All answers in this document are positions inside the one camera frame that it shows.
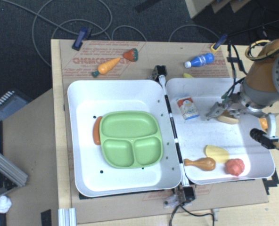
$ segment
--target blue bottle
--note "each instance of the blue bottle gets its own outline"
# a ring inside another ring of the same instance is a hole
[[[212,53],[206,53],[204,55],[197,56],[193,58],[191,61],[185,62],[185,67],[187,69],[191,67],[200,67],[206,64],[210,64],[214,61],[214,55]]]

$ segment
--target wooden table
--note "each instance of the wooden table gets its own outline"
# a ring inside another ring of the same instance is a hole
[[[66,120],[65,112],[63,110],[64,102],[64,85],[62,77],[62,64],[61,60],[61,40],[51,41],[52,51],[52,72],[53,72],[53,97],[54,97],[54,114],[55,114],[55,136],[56,136],[56,154],[57,154],[57,182],[58,182],[58,205],[60,209],[69,209],[72,207],[71,198],[71,184],[69,178],[69,163],[67,152],[67,135],[66,135]],[[145,46],[148,46],[147,53],[153,54],[154,61],[149,60],[145,68],[140,70],[142,74],[138,74],[138,78],[144,79],[149,74],[154,65],[163,63],[163,56],[172,56],[171,61],[167,61],[168,78],[180,77],[182,78],[183,72],[187,72],[180,65],[181,61],[185,61],[191,56],[198,55],[197,52],[205,51],[207,44],[189,44],[189,43],[156,43],[147,42]],[[246,46],[237,46],[241,59],[244,62],[244,66],[248,71],[252,62],[247,60],[244,56]],[[222,55],[225,64],[228,67],[229,76],[231,76],[231,69],[229,63],[226,60],[227,47],[222,46]],[[135,79],[136,76],[130,76],[130,79]],[[272,113],[279,113],[279,104],[276,103],[272,108],[267,108],[264,111]],[[279,137],[279,115],[277,116],[277,136]],[[279,151],[271,151],[277,174],[279,177]],[[230,208],[220,208],[218,212],[219,225],[277,225],[279,226],[279,185],[278,187],[270,188],[270,195],[268,196],[269,202],[262,204],[237,206]],[[195,213],[205,213],[208,211],[198,211]],[[167,225],[169,222],[170,214],[163,214],[159,216],[149,216],[140,218],[129,218],[113,221],[86,223],[82,225]],[[211,217],[194,218],[186,213],[177,213],[174,216],[174,225],[211,225]]]

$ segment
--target divided green plate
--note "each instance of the divided green plate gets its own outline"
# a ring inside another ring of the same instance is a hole
[[[99,133],[104,158],[116,168],[143,168],[159,162],[163,142],[153,115],[143,111],[112,112],[103,116]]]

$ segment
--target black floor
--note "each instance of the black floor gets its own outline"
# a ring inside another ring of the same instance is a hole
[[[0,96],[10,88],[17,88],[32,99],[52,86],[50,64],[50,39],[56,24],[69,31],[78,32],[80,27],[93,26],[94,40],[144,40],[168,41],[172,32],[180,26],[194,24],[203,26],[217,35],[227,33],[233,44],[249,45],[258,39],[279,38],[279,22],[248,32],[248,28],[279,20],[279,0],[252,0],[240,11],[233,13],[230,5],[217,14],[211,6],[191,19],[184,0],[0,0]],[[35,20],[34,12],[48,19]],[[138,31],[118,26],[127,25]],[[178,30],[174,42],[215,42],[216,37],[207,29],[187,27]],[[61,29],[56,39],[75,39],[76,35]]]

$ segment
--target white tray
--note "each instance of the white tray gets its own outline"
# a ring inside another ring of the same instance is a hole
[[[162,190],[176,187],[181,171],[161,86],[150,80],[76,81],[68,88],[74,173],[78,191],[88,197]],[[92,138],[95,117],[109,112],[139,110],[157,120],[163,157],[144,169],[111,167]]]
[[[195,161],[206,157],[205,146],[214,145],[226,149],[231,159],[240,158],[245,164],[245,170],[239,177],[228,174],[222,163],[217,163],[213,171],[202,171],[194,166],[184,167],[188,179],[195,184],[267,178],[274,173],[270,151],[249,136],[251,129],[261,129],[257,117],[242,115],[239,123],[234,125],[217,119],[206,120],[205,114],[216,101],[222,101],[221,96],[232,84],[231,78],[171,79],[166,84],[183,159]],[[238,91],[239,86],[236,86],[234,93]],[[189,96],[199,116],[185,121],[176,101]]]

